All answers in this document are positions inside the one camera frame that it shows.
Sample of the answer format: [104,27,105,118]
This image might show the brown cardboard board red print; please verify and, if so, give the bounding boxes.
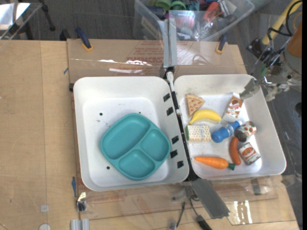
[66,38,280,221]

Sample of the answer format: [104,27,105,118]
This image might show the white plastic tray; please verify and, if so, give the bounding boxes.
[73,76,190,192]
[173,74,287,181]

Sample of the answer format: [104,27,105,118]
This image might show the large clear plastic bin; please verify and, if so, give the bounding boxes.
[132,0,255,42]

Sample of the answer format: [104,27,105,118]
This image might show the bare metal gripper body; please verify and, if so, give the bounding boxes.
[260,72,303,89]

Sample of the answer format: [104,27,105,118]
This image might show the blue plastic bottle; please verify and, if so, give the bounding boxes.
[211,120,243,143]

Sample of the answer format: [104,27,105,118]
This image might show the thin black and white rod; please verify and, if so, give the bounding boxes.
[166,71,193,177]

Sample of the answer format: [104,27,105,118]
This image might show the red and white can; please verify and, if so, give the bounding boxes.
[237,142,261,165]

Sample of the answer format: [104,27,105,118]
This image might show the toy pizza slice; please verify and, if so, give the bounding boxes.
[186,94,206,117]

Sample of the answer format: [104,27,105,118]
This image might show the white and brown carton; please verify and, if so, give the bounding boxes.
[222,92,243,123]

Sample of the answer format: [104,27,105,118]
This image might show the orange carrot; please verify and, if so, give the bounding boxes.
[194,156,236,171]

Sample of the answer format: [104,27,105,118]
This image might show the orange-brown sausage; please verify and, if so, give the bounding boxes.
[229,137,242,166]

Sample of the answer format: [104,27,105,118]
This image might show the teal divided plate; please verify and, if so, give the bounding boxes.
[100,113,171,181]

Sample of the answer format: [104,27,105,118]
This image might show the white can with red fruit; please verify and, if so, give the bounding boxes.
[234,121,257,143]

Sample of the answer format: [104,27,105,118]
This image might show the yellow banana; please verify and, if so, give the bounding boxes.
[188,109,222,125]

